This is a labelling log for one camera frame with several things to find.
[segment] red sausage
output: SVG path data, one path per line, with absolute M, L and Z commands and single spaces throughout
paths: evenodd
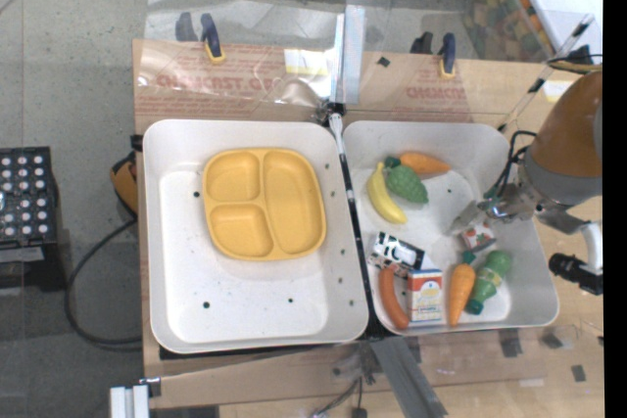
M 407 329 L 410 325 L 408 315 L 401 307 L 394 292 L 394 271 L 391 268 L 383 268 L 379 272 L 379 293 L 383 308 L 392 319 L 398 329 Z

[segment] white tray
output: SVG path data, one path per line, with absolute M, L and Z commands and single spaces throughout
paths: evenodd
M 453 266 L 459 263 L 464 249 L 461 238 L 448 236 L 447 231 L 466 205 L 480 200 L 501 174 L 508 149 L 505 137 L 483 124 L 358 121 L 346 127 L 344 142 L 366 253 L 379 231 L 414 244 L 442 269 L 446 291 Z M 423 180 L 429 203 L 421 209 L 393 196 L 409 220 L 400 225 L 388 223 L 376 213 L 365 184 L 377 162 L 404 151 L 430 154 L 450 164 L 452 170 Z M 551 323 L 558 313 L 557 293 L 533 221 L 499 223 L 493 229 L 496 245 L 478 253 L 475 261 L 482 262 L 492 249 L 502 249 L 512 253 L 513 263 L 498 294 L 486 301 L 481 315 L 463 313 L 452 329 L 446 322 L 445 302 L 445 320 L 412 322 L 407 330 L 400 331 L 379 298 L 378 269 L 368 265 L 374 307 L 382 324 L 397 334 L 417 335 Z M 406 281 L 396 278 L 401 305 L 406 304 L 405 285 Z
M 246 261 L 212 243 L 202 173 L 215 154 L 288 148 L 308 159 L 327 218 L 311 255 Z M 368 311 L 333 136 L 305 122 L 162 120 L 144 135 L 150 318 L 158 342 L 178 353 L 342 343 Z

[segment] concrete floor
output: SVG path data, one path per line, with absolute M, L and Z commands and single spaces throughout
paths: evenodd
M 52 148 L 69 267 L 127 220 L 109 168 L 129 151 L 130 41 L 144 33 L 147 1 L 0 0 L 0 147 Z M 468 4 L 394 1 L 453 14 Z M 132 229 L 89 262 L 74 292 L 78 319 L 89 331 L 115 338 L 139 333 Z M 139 351 L 96 348 L 72 330 L 62 293 L 26 288 L 0 295 L 0 418 L 104 418 L 109 388 L 141 376 Z

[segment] yellow banana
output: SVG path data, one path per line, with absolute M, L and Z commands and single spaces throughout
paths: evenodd
M 392 200 L 385 186 L 383 163 L 378 163 L 367 182 L 368 196 L 372 205 L 381 217 L 391 223 L 407 223 L 408 218 L 401 208 Z

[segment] yellow plate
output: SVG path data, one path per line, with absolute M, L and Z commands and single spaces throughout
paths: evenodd
M 319 248 L 326 236 L 314 169 L 293 150 L 217 154 L 205 166 L 203 198 L 212 240 L 231 257 L 304 256 Z

